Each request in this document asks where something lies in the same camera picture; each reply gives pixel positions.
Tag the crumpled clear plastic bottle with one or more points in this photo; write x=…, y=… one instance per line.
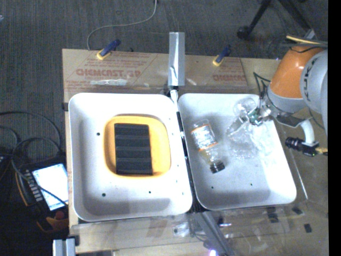
x=247, y=143

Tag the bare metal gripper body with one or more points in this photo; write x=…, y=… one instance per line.
x=266, y=112

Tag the black cylinder on white bracket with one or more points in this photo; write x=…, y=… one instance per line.
x=309, y=132

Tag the white plastic tray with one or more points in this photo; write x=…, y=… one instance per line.
x=88, y=156
x=239, y=180

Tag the black ribbed rectangular block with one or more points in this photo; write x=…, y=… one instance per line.
x=133, y=149

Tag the clear bottle with orange label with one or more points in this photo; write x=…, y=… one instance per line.
x=204, y=139

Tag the orange plate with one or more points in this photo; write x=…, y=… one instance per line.
x=109, y=145

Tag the brown cardboard board red print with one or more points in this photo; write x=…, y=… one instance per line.
x=80, y=71

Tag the clear round plastic bottle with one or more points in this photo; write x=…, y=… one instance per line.
x=243, y=106

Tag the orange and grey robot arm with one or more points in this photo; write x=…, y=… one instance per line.
x=290, y=76

